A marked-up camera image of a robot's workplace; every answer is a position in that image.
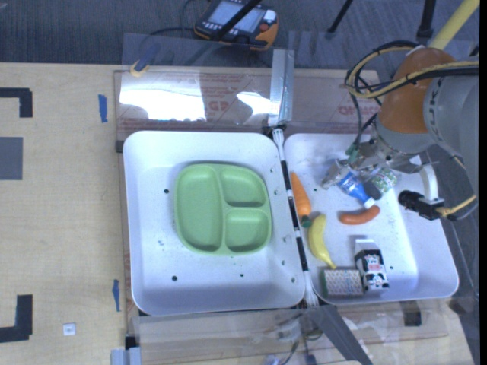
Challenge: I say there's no yellow banana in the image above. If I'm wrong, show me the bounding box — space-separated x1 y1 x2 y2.
307 214 338 271

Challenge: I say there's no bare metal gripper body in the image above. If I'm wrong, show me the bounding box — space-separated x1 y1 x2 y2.
348 141 423 176

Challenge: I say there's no green divided plate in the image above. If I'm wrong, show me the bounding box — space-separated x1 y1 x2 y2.
173 163 273 258

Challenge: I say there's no orange sausage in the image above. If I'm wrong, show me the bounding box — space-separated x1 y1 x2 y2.
338 205 381 227

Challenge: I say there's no patterned white can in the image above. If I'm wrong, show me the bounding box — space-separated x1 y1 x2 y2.
319 267 365 300

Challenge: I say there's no blue bottle white cap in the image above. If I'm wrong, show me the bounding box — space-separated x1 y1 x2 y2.
336 170 377 210

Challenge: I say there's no white plastic tray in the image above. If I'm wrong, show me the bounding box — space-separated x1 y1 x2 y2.
122 129 307 316
283 132 460 306

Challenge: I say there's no white cow print carton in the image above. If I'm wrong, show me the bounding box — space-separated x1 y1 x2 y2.
353 237 391 292

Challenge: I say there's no green and white can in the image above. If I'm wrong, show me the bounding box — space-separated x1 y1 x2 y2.
371 167 399 195

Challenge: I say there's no black cylinder on white bracket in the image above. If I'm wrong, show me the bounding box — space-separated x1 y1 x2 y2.
398 163 447 221

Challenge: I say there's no orange carrot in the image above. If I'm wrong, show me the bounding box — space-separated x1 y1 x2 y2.
289 171 314 229

